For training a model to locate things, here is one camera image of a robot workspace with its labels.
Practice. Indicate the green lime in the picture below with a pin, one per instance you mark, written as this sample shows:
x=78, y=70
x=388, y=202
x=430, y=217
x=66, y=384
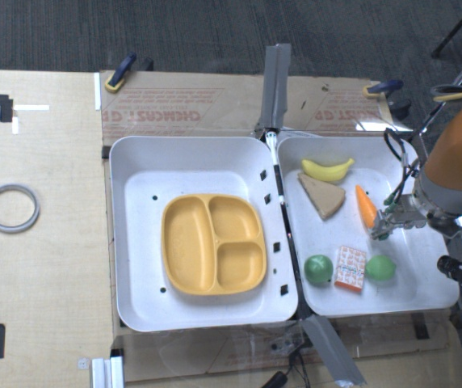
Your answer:
x=380, y=267

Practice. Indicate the orange carrot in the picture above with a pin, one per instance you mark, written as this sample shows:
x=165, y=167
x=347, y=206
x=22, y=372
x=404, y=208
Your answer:
x=365, y=204

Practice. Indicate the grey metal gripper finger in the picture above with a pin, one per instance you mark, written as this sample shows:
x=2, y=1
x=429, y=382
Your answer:
x=387, y=218
x=377, y=229

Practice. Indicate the black cylinder on white bracket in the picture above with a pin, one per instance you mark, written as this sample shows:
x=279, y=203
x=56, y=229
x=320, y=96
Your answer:
x=459, y=271

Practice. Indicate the white plastic tray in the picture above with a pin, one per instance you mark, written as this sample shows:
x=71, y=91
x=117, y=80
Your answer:
x=408, y=265
x=142, y=233

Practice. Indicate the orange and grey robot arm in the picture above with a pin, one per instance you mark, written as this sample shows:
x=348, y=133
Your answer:
x=455, y=152

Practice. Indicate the brown cardboard board red print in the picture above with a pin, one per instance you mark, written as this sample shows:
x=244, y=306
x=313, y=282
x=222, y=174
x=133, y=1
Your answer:
x=231, y=103

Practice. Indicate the thin black and white rod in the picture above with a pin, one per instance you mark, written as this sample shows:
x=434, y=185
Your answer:
x=285, y=216

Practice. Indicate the green apple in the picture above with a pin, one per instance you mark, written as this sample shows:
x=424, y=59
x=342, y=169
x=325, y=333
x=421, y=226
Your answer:
x=318, y=269

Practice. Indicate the tan bread slice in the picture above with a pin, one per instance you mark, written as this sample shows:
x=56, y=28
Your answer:
x=324, y=196

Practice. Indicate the yellow banana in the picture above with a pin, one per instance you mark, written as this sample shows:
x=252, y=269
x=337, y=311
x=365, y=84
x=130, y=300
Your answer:
x=328, y=171

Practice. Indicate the orange and white carton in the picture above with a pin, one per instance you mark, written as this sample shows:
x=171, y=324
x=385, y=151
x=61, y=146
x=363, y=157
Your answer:
x=350, y=269

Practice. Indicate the yellow divided plate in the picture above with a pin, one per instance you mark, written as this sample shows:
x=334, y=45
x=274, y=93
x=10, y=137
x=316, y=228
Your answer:
x=186, y=245

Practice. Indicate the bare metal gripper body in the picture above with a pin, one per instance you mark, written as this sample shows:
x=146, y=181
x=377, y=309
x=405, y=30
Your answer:
x=410, y=216

